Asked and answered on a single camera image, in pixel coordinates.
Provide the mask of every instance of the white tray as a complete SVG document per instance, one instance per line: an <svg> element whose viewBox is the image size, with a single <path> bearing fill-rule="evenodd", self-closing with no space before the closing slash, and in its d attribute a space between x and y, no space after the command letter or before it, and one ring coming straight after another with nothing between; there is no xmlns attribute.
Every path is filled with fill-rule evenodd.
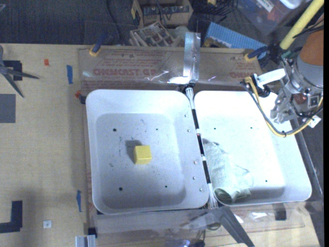
<svg viewBox="0 0 329 247"><path fill-rule="evenodd" d="M93 202L104 214L204 206L208 188L187 97L96 90L86 99ZM152 160L133 163L135 145Z"/></svg>
<svg viewBox="0 0 329 247"><path fill-rule="evenodd" d="M268 114L275 99L274 93L261 98ZM236 165L253 176L251 196L229 205L305 201L310 197L312 187L295 137L275 136L247 92L203 91L195 95L194 102L203 140L220 144ZM275 125L291 130L289 122Z"/></svg>

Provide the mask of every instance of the wooden surface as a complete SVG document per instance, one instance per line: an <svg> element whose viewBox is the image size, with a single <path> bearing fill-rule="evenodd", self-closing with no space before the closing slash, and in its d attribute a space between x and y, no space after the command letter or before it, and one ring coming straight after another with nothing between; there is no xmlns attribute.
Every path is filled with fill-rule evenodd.
<svg viewBox="0 0 329 247"><path fill-rule="evenodd" d="M23 228L0 234L0 246L75 246L88 222L82 105L74 97L80 89L78 50L88 47L2 46L4 60L20 60L23 71L40 80L17 82L25 98L16 95L16 123L0 123L0 222L9 222L11 201L23 201ZM73 67L73 84L68 84L66 65ZM0 76L0 94L15 93ZM77 190L82 191L82 212ZM301 211L299 219L297 228L248 235L256 246L319 246L308 213ZM43 220L51 220L52 228L43 228ZM207 237L206 243L223 246L234 240L226 234Z"/></svg>

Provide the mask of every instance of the yellow cube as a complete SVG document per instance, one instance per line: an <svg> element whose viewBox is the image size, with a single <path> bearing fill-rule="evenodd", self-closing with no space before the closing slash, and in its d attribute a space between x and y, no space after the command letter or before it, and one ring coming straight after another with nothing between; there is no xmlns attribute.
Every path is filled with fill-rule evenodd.
<svg viewBox="0 0 329 247"><path fill-rule="evenodd" d="M150 146L135 146L134 163L137 165L145 165L151 162L152 154Z"/></svg>

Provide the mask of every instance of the dark floor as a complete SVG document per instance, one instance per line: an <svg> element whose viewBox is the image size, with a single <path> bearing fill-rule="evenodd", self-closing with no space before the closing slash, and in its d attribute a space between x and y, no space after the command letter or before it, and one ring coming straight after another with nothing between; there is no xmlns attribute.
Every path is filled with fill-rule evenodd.
<svg viewBox="0 0 329 247"><path fill-rule="evenodd" d="M0 4L6 4L6 8L0 12L0 43L91 45L100 34L107 32L110 36L105 44L128 45L129 31L136 29L131 15L132 2L133 0L0 0ZM269 44L283 39L296 18L268 36L262 35L236 8L232 8L225 17L194 13L189 29L202 32L201 25L198 25L200 21L220 23ZM323 120L315 129L303 130L303 135L323 191ZM311 202L308 210L320 244L324 246L324 204Z"/></svg>

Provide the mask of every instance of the yellow pole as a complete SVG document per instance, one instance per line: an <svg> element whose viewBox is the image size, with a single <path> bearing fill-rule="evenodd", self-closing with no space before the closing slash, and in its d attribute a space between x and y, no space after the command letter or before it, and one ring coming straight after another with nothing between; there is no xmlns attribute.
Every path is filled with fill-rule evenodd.
<svg viewBox="0 0 329 247"><path fill-rule="evenodd" d="M281 41L280 47L284 50L288 49L295 39L293 37L300 33L302 29L311 21L315 14L324 5L324 0L313 0L301 17L297 20L285 38Z"/></svg>

